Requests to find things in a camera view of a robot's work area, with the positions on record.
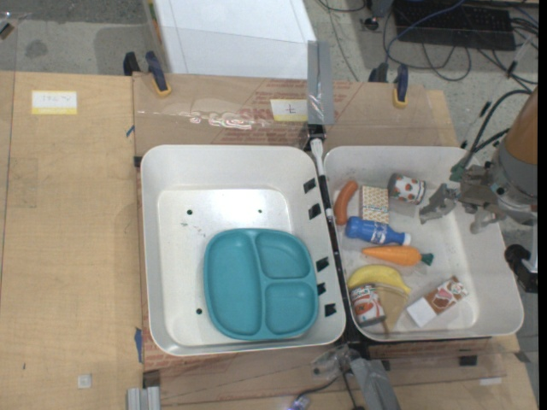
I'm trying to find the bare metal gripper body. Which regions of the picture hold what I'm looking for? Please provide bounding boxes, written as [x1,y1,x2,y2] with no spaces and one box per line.
[458,164,538,226]

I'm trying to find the white strawberry print can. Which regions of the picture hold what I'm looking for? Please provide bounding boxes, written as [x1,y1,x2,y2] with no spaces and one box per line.
[386,173,427,206]

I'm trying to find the patterned small carton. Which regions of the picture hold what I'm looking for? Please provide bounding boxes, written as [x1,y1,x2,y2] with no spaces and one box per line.
[359,184,391,226]

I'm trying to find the orange carrot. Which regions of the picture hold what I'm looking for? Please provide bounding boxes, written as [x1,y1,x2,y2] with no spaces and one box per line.
[362,244,435,268]

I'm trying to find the white plastic tray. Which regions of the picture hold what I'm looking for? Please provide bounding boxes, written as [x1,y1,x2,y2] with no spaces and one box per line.
[139,143,347,357]
[322,144,526,343]

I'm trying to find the blue bottle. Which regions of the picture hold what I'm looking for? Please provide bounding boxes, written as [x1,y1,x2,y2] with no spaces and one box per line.
[344,215,413,248]

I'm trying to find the yellow banana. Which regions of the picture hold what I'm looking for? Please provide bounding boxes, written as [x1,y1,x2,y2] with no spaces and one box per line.
[346,264,413,296]

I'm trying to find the brown and white carton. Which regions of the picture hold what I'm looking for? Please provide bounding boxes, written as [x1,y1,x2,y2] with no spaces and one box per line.
[405,275,470,329]

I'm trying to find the orange sausage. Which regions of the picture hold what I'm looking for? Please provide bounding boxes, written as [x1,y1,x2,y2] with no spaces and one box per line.
[332,179,360,227]

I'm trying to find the tan pizza slice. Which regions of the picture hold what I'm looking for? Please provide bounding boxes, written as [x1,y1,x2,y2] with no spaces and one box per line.
[375,283,411,335]

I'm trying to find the thin black and white rod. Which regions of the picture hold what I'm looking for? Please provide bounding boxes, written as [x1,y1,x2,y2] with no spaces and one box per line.
[309,138,356,342]

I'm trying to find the red and white can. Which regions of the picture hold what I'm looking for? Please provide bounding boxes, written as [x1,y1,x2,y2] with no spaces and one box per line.
[349,284,387,328]

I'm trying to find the brown cardboard board red print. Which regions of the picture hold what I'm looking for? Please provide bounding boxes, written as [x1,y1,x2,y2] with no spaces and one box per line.
[132,71,521,402]

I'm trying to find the blue divided plate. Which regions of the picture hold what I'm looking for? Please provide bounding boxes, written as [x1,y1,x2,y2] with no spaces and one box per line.
[203,227,321,343]

